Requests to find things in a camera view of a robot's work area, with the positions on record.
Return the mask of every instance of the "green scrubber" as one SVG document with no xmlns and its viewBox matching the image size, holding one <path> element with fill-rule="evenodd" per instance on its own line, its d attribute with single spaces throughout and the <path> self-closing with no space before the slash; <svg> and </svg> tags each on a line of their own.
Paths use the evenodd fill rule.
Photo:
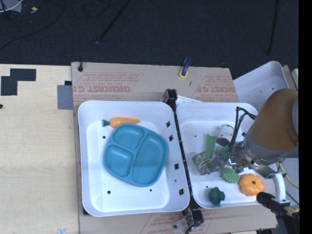
<svg viewBox="0 0 312 234">
<path fill-rule="evenodd" d="M 221 172 L 222 178 L 228 183 L 237 183 L 240 176 L 230 167 L 226 167 Z"/>
</svg>

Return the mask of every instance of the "cardboard sheet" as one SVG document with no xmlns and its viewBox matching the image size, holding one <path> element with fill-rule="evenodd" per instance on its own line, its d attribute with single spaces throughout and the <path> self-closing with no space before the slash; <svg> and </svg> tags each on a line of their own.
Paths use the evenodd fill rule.
<svg viewBox="0 0 312 234">
<path fill-rule="evenodd" d="M 81 167 L 78 135 L 79 106 L 87 100 L 159 101 L 166 89 L 179 96 L 204 102 L 238 102 L 230 70 L 190 67 L 186 79 L 178 74 L 180 66 L 136 64 L 72 63 L 72 85 L 77 157 L 78 203 L 81 234 L 173 234 L 173 223 L 182 212 L 132 214 L 94 217 L 83 213 Z M 194 234 L 220 234 L 276 228 L 276 217 L 261 205 L 226 209 L 202 209 L 205 222 Z"/>
</svg>

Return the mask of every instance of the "dark carpet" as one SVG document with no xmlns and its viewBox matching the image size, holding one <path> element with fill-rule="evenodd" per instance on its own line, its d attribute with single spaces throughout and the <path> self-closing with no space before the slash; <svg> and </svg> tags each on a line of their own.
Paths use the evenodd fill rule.
<svg viewBox="0 0 312 234">
<path fill-rule="evenodd" d="M 299 0 L 131 0 L 103 36 L 126 2 L 23 0 L 21 12 L 1 10 L 0 63 L 176 66 L 192 57 L 233 79 L 271 60 L 298 68 Z"/>
</svg>

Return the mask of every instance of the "white tray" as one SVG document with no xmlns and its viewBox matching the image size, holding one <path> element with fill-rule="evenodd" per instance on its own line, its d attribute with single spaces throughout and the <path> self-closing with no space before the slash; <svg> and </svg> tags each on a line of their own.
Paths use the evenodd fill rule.
<svg viewBox="0 0 312 234">
<path fill-rule="evenodd" d="M 240 191 L 238 183 L 232 184 L 224 181 L 220 176 L 219 171 L 213 172 L 209 175 L 201 175 L 192 161 L 194 156 L 205 151 L 207 134 L 217 136 L 219 127 L 223 124 L 228 124 L 234 127 L 236 116 L 235 109 L 237 106 L 246 109 L 251 114 L 257 115 L 256 109 L 246 103 L 182 102 L 176 109 L 194 199 L 201 207 L 206 209 L 259 204 L 256 201 L 256 196 L 244 195 Z M 253 120 L 250 117 L 244 117 L 236 138 L 237 142 L 243 140 L 241 134 L 247 132 L 252 123 Z M 219 149 L 221 149 L 221 146 L 216 145 L 216 151 Z M 246 173 L 258 175 L 254 170 L 248 168 L 245 168 L 240 175 Z M 264 184 L 264 191 L 275 195 L 275 185 L 273 180 L 264 179 L 262 177 L 261 179 Z M 213 187 L 218 187 L 225 193 L 225 200 L 221 201 L 220 206 L 216 206 L 209 201 L 208 191 Z"/>
<path fill-rule="evenodd" d="M 113 132 L 102 120 L 130 117 L 162 135 L 169 151 L 159 180 L 138 187 L 111 175 L 103 164 L 105 145 Z M 163 102 L 86 101 L 78 109 L 82 202 L 93 216 L 182 211 L 190 194 L 172 109 Z"/>
<path fill-rule="evenodd" d="M 275 91 L 289 88 L 283 68 L 277 61 L 269 61 L 236 78 L 233 83 L 239 101 L 254 106 L 258 111 Z"/>
</svg>

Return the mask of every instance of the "green toy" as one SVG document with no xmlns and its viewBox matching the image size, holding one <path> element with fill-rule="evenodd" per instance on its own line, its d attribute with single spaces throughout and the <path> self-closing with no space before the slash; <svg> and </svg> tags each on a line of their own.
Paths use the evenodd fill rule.
<svg viewBox="0 0 312 234">
<path fill-rule="evenodd" d="M 208 164 L 208 162 L 210 162 L 210 159 L 208 159 L 206 157 L 205 152 L 202 152 L 202 153 L 196 155 L 193 158 L 193 162 L 202 175 L 207 174 L 206 165 Z"/>
<path fill-rule="evenodd" d="M 216 136 L 207 134 L 205 153 L 207 158 L 212 158 L 215 150 Z"/>
<path fill-rule="evenodd" d="M 228 183 L 237 183 L 240 176 L 230 167 L 226 167 L 221 172 L 222 178 Z"/>
<path fill-rule="evenodd" d="M 225 200 L 224 192 L 220 191 L 218 187 L 214 187 L 208 193 L 209 200 L 214 205 L 219 205 L 222 200 Z"/>
</svg>

